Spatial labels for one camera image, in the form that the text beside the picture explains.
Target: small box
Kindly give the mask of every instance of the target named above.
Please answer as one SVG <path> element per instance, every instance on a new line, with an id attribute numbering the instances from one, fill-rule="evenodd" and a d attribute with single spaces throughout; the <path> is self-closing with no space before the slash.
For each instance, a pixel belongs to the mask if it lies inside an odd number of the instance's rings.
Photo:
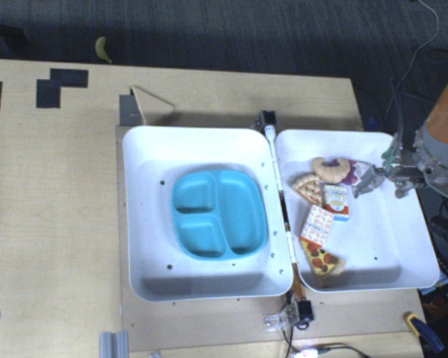
<path id="1" fill-rule="evenodd" d="M 335 215 L 335 220 L 346 222 L 349 219 L 349 201 L 345 187 L 324 184 L 323 202 L 323 207 Z"/>
<path id="2" fill-rule="evenodd" d="M 307 220 L 304 223 L 300 237 L 322 247 L 329 234 L 333 220 L 333 213 L 316 205 L 312 205 L 311 212 L 308 214 Z"/>

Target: croissant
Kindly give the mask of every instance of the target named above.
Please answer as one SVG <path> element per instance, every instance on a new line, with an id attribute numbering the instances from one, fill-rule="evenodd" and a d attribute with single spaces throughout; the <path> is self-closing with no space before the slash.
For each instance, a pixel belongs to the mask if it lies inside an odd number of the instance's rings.
<path id="1" fill-rule="evenodd" d="M 340 183 L 350 172 L 350 163 L 347 159 L 337 158 L 336 166 L 326 166 L 323 158 L 312 161 L 312 172 L 326 183 Z"/>

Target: blue divided plate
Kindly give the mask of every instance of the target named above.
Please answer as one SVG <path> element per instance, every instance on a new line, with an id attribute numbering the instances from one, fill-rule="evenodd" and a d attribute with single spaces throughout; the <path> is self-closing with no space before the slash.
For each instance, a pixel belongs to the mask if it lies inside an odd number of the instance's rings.
<path id="1" fill-rule="evenodd" d="M 172 218 L 179 245 L 192 257 L 246 257 L 267 241 L 261 193 L 246 174 L 234 170 L 193 172 L 172 188 Z"/>

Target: toy pizza slice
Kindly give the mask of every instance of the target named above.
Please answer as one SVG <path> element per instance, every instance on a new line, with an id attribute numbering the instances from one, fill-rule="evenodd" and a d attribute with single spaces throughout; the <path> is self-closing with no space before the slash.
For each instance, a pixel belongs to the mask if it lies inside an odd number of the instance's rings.
<path id="1" fill-rule="evenodd" d="M 332 278 L 342 273 L 345 268 L 344 259 L 330 254 L 314 242 L 303 238 L 299 241 L 319 286 L 328 286 Z"/>
<path id="2" fill-rule="evenodd" d="M 310 204 L 322 206 L 322 193 L 318 176 L 314 174 L 304 175 L 293 182 L 292 189 Z"/>

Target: white cable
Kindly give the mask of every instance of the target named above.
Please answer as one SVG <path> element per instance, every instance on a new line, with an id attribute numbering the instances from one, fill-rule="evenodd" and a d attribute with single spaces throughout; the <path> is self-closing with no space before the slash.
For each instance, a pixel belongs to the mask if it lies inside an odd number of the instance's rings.
<path id="1" fill-rule="evenodd" d="M 425 46 L 430 44 L 430 42 L 433 41 L 436 38 L 436 36 L 438 35 L 438 32 L 440 31 L 440 18 L 438 17 L 438 14 L 435 12 L 435 10 L 432 7 L 430 7 L 429 5 L 427 5 L 427 3 L 425 3 L 423 0 L 417 0 L 417 1 L 420 4 L 422 4 L 422 6 L 424 6 L 427 10 L 429 10 L 430 12 L 432 12 L 435 15 L 435 18 L 436 18 L 436 30 L 435 30 L 435 34 L 433 34 L 433 36 L 431 36 L 427 41 L 425 41 L 422 45 L 420 45 L 418 47 L 418 49 L 415 51 L 415 53 L 413 53 L 413 57 L 411 58 L 410 66 L 408 67 L 408 69 L 405 72 L 405 74 L 403 75 L 403 77 L 400 78 L 399 83 L 396 85 L 397 89 L 400 87 L 400 85 L 402 84 L 403 80 L 405 80 L 405 78 L 407 78 L 408 73 L 410 73 L 411 69 L 413 68 L 413 65 L 414 65 L 415 59 L 417 58 L 418 52 L 421 49 L 423 49 Z M 394 100 L 394 98 L 391 99 L 390 104 L 387 107 L 387 111 L 385 112 L 385 121 L 387 120 L 388 112 L 391 109 L 391 105 L 393 104 L 393 100 Z"/>

